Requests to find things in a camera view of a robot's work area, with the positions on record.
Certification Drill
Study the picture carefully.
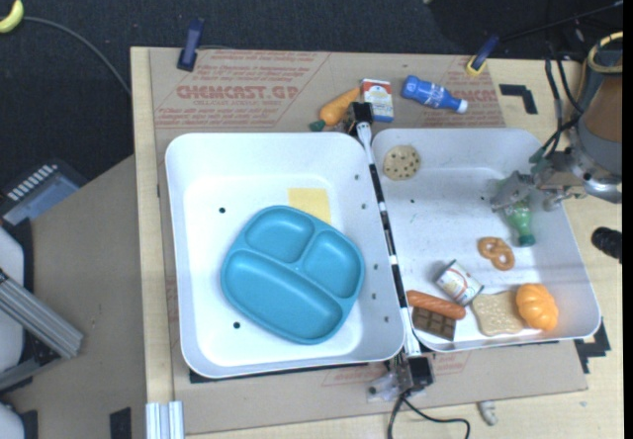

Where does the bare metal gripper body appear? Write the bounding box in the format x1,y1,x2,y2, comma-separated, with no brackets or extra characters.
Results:
531,148,623,205

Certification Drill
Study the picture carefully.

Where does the green bottle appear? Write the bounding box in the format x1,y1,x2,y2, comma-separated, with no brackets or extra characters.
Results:
500,199,538,248

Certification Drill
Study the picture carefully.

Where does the orange pretzel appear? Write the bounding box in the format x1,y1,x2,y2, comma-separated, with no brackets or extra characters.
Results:
476,235,516,273

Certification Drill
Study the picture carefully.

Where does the white plastic tray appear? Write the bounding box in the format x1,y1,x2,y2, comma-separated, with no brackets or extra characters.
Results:
370,127,603,354
164,131,407,380

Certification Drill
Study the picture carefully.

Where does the orange bread roll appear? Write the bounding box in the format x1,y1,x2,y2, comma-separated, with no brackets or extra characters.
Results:
514,282,561,333

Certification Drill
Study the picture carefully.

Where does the small white can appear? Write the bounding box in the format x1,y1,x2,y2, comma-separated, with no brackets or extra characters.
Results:
434,259,485,307

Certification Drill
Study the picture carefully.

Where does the beige biscuit with dark dots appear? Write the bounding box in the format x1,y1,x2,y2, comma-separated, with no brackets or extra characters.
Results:
382,144,422,182

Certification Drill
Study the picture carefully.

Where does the blue bottle with white cap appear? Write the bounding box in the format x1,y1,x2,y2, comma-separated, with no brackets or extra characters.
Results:
400,74,470,116

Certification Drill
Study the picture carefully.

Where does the beige bread slice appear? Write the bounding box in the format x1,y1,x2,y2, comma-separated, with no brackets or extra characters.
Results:
469,290,526,338

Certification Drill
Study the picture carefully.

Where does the thin black and white rod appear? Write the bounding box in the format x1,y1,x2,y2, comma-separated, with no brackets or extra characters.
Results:
355,122,422,357

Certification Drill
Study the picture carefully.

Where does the orange sausage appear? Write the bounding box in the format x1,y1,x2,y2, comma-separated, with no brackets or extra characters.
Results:
406,289,468,321

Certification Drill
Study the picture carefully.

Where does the brown chocolate bar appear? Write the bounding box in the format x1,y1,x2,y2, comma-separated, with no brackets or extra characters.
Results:
410,306,458,343

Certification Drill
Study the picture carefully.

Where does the white and orange carton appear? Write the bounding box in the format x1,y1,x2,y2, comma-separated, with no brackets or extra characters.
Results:
358,77,396,125

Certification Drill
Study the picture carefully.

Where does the orange carrot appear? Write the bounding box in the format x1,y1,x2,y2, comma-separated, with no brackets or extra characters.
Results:
309,86,363,132

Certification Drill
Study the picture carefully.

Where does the yellow cheese slice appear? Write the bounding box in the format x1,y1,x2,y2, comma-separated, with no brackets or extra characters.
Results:
287,187,333,226

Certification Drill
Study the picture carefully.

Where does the blue divided plate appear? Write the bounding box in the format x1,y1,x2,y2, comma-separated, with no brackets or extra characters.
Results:
220,205,367,346

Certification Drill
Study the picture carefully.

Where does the brown cardboard board red print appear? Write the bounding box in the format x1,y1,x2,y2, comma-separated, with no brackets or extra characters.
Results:
147,46,590,436

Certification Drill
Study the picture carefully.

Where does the yellow banana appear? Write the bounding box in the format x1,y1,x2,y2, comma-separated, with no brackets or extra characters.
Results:
0,0,26,35

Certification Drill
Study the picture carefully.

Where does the black cylinder on white bracket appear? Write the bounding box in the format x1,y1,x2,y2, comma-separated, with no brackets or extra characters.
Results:
590,225,624,261

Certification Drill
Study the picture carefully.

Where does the black block with thin wires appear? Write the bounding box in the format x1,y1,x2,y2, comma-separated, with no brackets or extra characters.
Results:
347,101,375,126
404,354,436,390

